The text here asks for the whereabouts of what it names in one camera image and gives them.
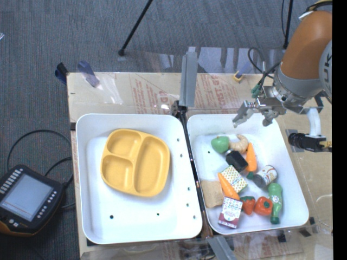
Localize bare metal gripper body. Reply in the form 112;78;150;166
255;85;306;116

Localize green bottle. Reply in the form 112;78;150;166
267;183;284;225

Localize yellow divided plate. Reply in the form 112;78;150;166
100;128;171;198

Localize white plastic tray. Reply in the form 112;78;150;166
186;113;310;236
75;113;203;245

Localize beige croissant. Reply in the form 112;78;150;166
228;134;249;154

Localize red and white carton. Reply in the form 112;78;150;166
217;196;243;229

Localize black cylinder on white bracket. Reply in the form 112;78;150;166
287;107;327;153

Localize green apple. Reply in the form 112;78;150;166
210;135;231;154

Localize brown cardboard board red print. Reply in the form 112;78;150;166
66;72;333;260

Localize black bottle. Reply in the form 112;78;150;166
225;149;249;173

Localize orange bell pepper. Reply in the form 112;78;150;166
253;196;273;217

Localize orange carrot with green end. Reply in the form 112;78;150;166
245;142;258;180

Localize brown bread slice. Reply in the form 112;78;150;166
201;180;225;209

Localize red strawberry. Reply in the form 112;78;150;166
240;196;256;216

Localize white carton with dotted print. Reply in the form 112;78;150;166
220;164;248;194

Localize white can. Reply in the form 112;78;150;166
253;164;278;189

